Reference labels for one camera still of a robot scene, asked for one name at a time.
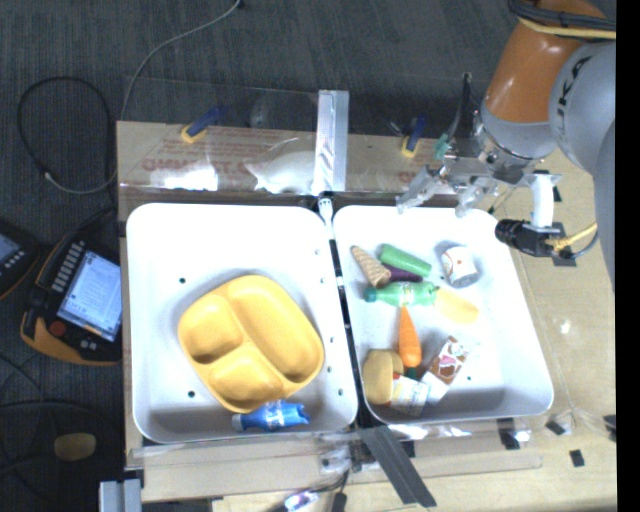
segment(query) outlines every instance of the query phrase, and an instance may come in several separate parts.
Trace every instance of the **yellow cable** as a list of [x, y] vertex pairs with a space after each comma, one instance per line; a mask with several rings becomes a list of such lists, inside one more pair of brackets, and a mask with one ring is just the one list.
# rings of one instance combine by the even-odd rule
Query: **yellow cable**
[[598, 224], [593, 222], [582, 231], [578, 231], [575, 235], [565, 236], [562, 238], [554, 238], [545, 240], [547, 245], [553, 247], [555, 252], [560, 252], [565, 247], [569, 247], [573, 242], [580, 240], [581, 238], [587, 236], [590, 233], [593, 233], [596, 229], [598, 229]]
[[581, 38], [593, 38], [593, 39], [615, 39], [616, 32], [611, 30], [597, 30], [597, 29], [583, 29], [583, 28], [564, 28], [564, 27], [549, 27], [541, 25], [531, 20], [518, 17], [520, 23], [525, 27], [535, 30], [536, 32], [542, 32], [544, 34], [553, 34], [556, 36], [565, 37], [581, 37]]

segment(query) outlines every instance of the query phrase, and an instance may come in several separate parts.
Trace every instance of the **white tray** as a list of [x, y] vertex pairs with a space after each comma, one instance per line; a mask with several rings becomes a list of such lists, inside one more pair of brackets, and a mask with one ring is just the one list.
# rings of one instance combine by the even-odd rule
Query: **white tray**
[[[385, 423], [441, 423], [516, 416], [533, 416], [549, 409], [553, 386], [510, 249], [495, 235], [496, 220], [472, 210], [457, 218], [449, 208], [347, 206], [336, 213], [334, 231], [346, 291], [358, 364], [375, 348], [396, 343], [397, 308], [367, 303], [367, 282], [350, 250], [358, 245], [371, 254], [389, 243], [431, 263], [434, 284], [449, 287], [480, 308], [478, 320], [459, 325], [433, 306], [415, 306], [412, 319], [422, 341], [424, 360], [435, 355], [448, 335], [472, 349], [462, 372], [435, 407], [415, 418], [385, 406], [369, 406]], [[440, 254], [447, 243], [466, 245], [481, 278], [462, 289], [449, 286]]]
[[358, 399], [330, 247], [317, 215], [286, 206], [147, 204], [127, 221], [127, 252], [133, 418], [145, 437], [173, 443], [239, 435], [232, 413], [183, 354], [177, 325], [197, 298], [248, 273], [280, 284], [325, 349], [318, 376], [288, 398], [304, 404], [310, 424], [282, 432], [335, 432], [353, 421]]

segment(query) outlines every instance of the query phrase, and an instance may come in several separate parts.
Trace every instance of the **gray floor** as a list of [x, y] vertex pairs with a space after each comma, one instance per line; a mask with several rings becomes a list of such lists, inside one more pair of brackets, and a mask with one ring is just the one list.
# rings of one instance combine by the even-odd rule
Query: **gray floor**
[[[593, 3], [616, 19], [615, 0]], [[146, 78], [302, 92], [342, 89], [375, 113], [355, 119], [352, 132], [389, 133], [390, 121], [402, 125], [425, 112], [427, 135], [437, 137], [452, 119], [462, 74], [472, 74], [473, 93], [481, 97], [516, 23], [506, 0], [244, 4], [221, 23], [158, 51], [125, 114], [170, 119], [176, 103], [188, 103], [188, 98], [145, 103], [155, 83]], [[16, 117], [30, 85], [50, 77], [81, 78], [101, 91], [112, 119], [119, 118], [128, 79], [148, 52], [231, 5], [230, 0], [0, 3], [0, 218], [53, 244], [112, 200], [105, 192], [63, 193], [37, 171]], [[105, 161], [107, 173], [113, 168], [105, 156], [108, 133], [101, 108], [99, 97], [76, 82], [53, 82], [25, 104], [23, 122], [34, 152], [67, 187], [99, 185]], [[105, 240], [115, 246], [111, 235], [104, 234]], [[97, 510], [97, 482], [119, 476], [121, 368], [75, 366], [26, 346], [19, 326], [32, 282], [29, 276], [0, 303], [0, 510]], [[14, 405], [39, 399], [47, 405]], [[98, 451], [83, 462], [56, 462], [53, 432], [77, 430], [95, 431]]]

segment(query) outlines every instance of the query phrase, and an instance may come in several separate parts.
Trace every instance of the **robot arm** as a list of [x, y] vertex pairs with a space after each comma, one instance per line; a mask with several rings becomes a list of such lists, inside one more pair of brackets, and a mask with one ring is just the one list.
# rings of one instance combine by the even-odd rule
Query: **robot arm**
[[448, 185], [463, 216], [498, 183], [529, 187], [532, 219], [500, 221], [496, 236], [534, 256], [557, 256], [553, 186], [560, 177], [537, 173], [535, 166], [560, 147], [594, 178], [598, 236], [615, 289], [615, 24], [586, 0], [509, 5], [521, 23], [475, 113], [471, 136], [443, 135], [443, 165], [419, 173], [397, 199], [398, 208], [424, 202]]

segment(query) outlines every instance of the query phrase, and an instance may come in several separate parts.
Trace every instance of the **green bottle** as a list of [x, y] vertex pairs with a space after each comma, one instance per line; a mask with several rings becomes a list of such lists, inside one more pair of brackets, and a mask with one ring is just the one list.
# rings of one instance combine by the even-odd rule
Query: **green bottle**
[[431, 272], [429, 263], [389, 244], [382, 244], [380, 261], [422, 277], [429, 277]]
[[429, 281], [421, 283], [393, 282], [382, 288], [366, 288], [366, 302], [383, 301], [392, 306], [430, 306], [436, 300], [438, 287]]

